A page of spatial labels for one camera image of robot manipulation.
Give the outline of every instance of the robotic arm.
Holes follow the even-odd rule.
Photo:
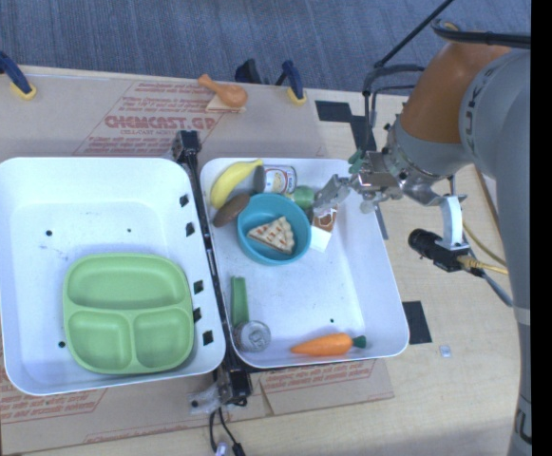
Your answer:
[[[450,41],[420,76],[380,152],[362,151],[348,178],[333,176],[314,209],[351,191],[365,205],[404,196],[438,206],[442,238],[415,230],[409,244],[439,267],[461,270],[463,196],[431,186],[474,163],[497,184],[499,226],[521,343],[521,381],[508,454],[532,453],[529,255],[530,50],[522,46]]]

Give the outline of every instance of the yellow clamp tip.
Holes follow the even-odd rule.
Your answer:
[[[295,104],[295,105],[303,105],[305,102],[307,102],[307,96],[305,95],[305,93],[303,93],[303,98],[301,99],[298,99],[295,95],[295,92],[293,91],[293,89],[291,87],[289,87],[287,90],[286,90],[286,94],[288,94],[288,97],[291,99],[291,101]]]
[[[29,86],[30,86],[30,91],[28,93],[23,93],[22,89],[20,89],[14,83],[10,83],[10,87],[11,89],[13,89],[13,92],[16,93],[23,100],[32,100],[37,94],[37,88],[31,84],[29,84]]]

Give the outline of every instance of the white tray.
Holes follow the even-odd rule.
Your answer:
[[[186,205],[181,205],[185,198]],[[187,235],[187,225],[195,233]],[[66,347],[62,287],[80,257],[107,252],[170,258],[187,275],[195,340],[173,370],[104,375]],[[189,178],[166,159],[17,158],[0,164],[0,310],[5,368],[33,395],[206,373],[225,353],[212,277]]]
[[[239,357],[250,366],[272,369],[382,358],[402,352],[409,343],[407,319],[376,215],[361,213],[359,195],[352,192],[339,205],[326,251],[310,249],[289,265],[263,266],[250,260],[238,246],[234,221],[220,228],[212,224],[216,214],[209,203],[212,184],[233,162],[254,159],[215,159],[200,173],[230,330],[231,277],[242,276],[250,318],[267,324],[272,335],[265,351],[238,351]],[[349,176],[349,165],[340,160],[263,160],[266,164],[291,165],[298,184],[314,190],[323,187],[333,174]],[[252,180],[251,174],[233,194],[252,192]],[[333,357],[290,353],[299,341],[336,331],[366,335],[367,348]]]

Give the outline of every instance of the orange spoon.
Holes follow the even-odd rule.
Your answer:
[[[248,101],[248,93],[240,85],[222,85],[212,81],[207,74],[199,76],[198,84],[217,93],[220,100],[227,106],[242,108]]]

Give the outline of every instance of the cardboard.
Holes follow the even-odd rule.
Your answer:
[[[213,93],[193,80],[21,66],[37,88],[30,101],[0,75],[0,162],[12,157],[168,157],[181,129],[200,132],[200,166],[216,157],[337,157],[354,150],[348,123],[321,123],[312,101],[360,95],[307,90],[293,104],[284,87],[246,85],[243,114],[206,112]],[[400,101],[391,102],[395,109]],[[275,370],[252,375],[245,408],[230,420],[254,419],[393,397],[384,360]],[[0,418],[5,455],[112,441],[206,426],[188,395],[211,375],[35,397],[16,389],[4,365],[0,336]]]

